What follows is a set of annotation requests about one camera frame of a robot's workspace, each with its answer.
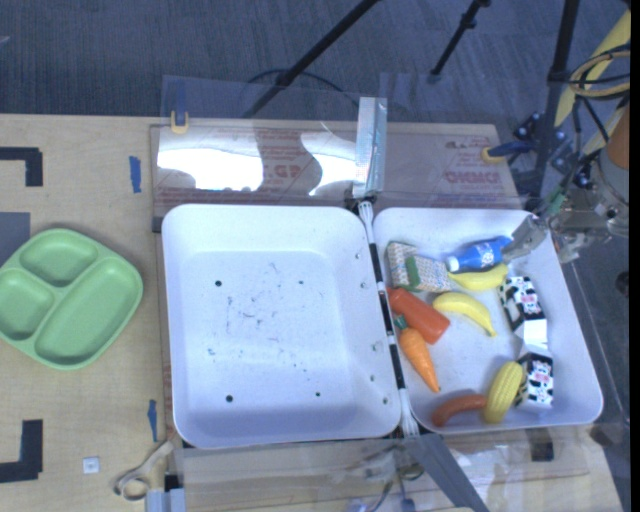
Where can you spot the yellow corn cob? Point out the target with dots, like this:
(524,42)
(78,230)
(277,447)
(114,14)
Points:
(502,392)

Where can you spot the brown sausage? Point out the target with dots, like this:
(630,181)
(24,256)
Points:
(457,406)

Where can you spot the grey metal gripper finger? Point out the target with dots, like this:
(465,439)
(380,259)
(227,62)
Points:
(525,251)
(531,231)

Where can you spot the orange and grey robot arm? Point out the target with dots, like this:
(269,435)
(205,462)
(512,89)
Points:
(620,140)

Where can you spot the cow print milk carton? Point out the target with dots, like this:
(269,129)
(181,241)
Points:
(539,380)
(525,300)

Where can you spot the green divided plate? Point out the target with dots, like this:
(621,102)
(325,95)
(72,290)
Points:
(85,310)

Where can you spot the black tripod stand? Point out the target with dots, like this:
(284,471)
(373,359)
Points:
(564,40)

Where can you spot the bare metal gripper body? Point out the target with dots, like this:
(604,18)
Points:
(585,227)

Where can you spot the white plastic tray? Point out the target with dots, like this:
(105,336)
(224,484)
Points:
(270,325)
(470,360)

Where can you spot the yellow banana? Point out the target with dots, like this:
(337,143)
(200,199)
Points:
(480,280)
(467,306)

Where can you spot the brown cardboard board, red print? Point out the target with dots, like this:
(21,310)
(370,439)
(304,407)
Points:
(425,165)

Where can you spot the orange carrot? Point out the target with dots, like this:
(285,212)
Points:
(419,352)

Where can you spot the blue bottle with white cap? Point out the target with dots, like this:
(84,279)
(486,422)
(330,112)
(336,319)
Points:
(477,254)

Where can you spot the small white square tile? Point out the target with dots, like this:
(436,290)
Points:
(91,464)

